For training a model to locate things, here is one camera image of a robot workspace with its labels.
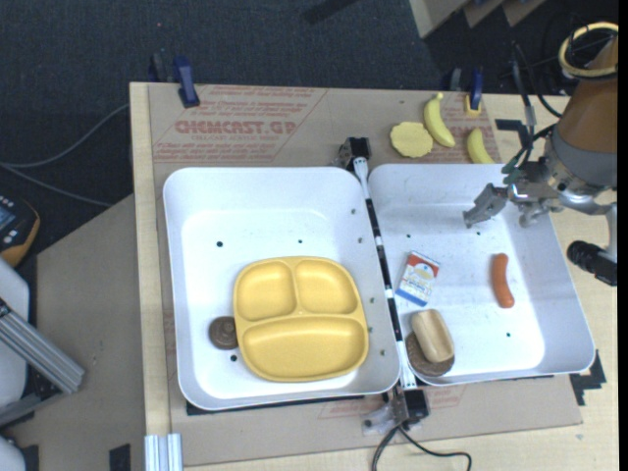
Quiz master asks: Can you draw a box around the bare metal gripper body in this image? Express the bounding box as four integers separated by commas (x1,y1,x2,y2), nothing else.
506,160,617,212

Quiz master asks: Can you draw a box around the yellow banana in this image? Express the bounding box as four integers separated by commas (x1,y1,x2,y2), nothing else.
423,91,457,148
465,127,497,165

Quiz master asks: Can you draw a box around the orange sausage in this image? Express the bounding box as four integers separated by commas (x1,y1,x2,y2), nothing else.
491,252,516,309

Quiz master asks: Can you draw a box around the white and blue carton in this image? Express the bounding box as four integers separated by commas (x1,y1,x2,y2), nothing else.
394,250,442,306

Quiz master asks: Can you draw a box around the yellow round biscuit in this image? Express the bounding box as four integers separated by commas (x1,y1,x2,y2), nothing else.
390,121,435,159

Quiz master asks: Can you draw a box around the thin black and white rod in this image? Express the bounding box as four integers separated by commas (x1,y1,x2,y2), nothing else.
353,157,419,390

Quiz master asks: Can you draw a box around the white plastic tray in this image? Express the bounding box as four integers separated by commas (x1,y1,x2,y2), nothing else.
162,166,402,411
366,163,598,388

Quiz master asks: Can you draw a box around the tan bread bun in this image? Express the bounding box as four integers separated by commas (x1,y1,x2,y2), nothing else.
410,308,455,364

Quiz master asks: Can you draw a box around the large brown round biscuit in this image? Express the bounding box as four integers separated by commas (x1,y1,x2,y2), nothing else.
404,331,456,378

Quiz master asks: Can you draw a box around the yellow divided plate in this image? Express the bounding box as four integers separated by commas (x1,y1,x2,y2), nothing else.
232,255,370,384

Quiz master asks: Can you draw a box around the brown cardboard board red print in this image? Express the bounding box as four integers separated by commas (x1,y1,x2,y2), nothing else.
146,81,585,468

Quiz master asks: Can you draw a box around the small brown round biscuit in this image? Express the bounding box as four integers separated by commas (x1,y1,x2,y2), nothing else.
208,316,240,350

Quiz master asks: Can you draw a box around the black cylinder on white bracket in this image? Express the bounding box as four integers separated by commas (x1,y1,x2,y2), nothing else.
566,202,618,288

